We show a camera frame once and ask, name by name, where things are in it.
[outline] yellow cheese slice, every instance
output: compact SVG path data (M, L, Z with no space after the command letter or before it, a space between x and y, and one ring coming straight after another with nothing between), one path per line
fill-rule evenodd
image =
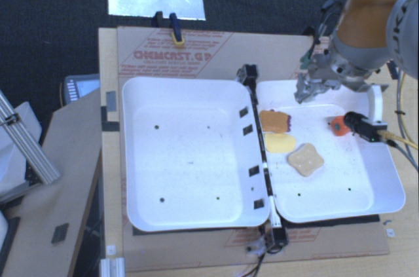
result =
M289 153L295 148L295 138L287 134L265 134L264 144L269 153Z

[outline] hinged tray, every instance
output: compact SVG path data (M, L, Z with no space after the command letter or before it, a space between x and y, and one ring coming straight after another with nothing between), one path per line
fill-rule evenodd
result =
M262 82L258 110L291 115L297 147L310 142L325 164L302 177L286 154L267 153L276 209L303 223L395 212L405 201L388 148L327 121L368 113L366 94L346 88L299 105L295 81ZM122 90L127 210L143 231L254 227L270 213L255 117L235 81L136 77Z

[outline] gray device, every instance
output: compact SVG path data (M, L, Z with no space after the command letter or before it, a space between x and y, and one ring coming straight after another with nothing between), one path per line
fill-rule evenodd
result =
M70 75L64 79L63 101L64 105L75 102L86 94L100 87L98 74Z

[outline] toy bread slice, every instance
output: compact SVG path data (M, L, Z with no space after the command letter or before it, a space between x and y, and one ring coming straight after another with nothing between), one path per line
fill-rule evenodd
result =
M285 133L290 131L291 117L288 114L274 111L261 111L259 113L261 126L264 132Z
M310 143L305 143L301 148L289 154L287 161L304 177L311 175L314 170L320 168L324 163L316 148Z

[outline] cardboard sheet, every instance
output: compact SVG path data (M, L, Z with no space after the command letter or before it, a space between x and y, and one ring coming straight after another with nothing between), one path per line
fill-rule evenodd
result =
M303 36L276 36L214 31L184 31L187 45L176 47L170 31L118 28L118 90L131 77L233 79L243 64L257 64L260 80L291 79L299 58L311 45ZM211 231L139 232L126 216L124 134L120 132L123 256L126 271L250 264L247 253L258 239L257 228ZM266 262L356 257L389 253L379 222L288 230L289 245Z

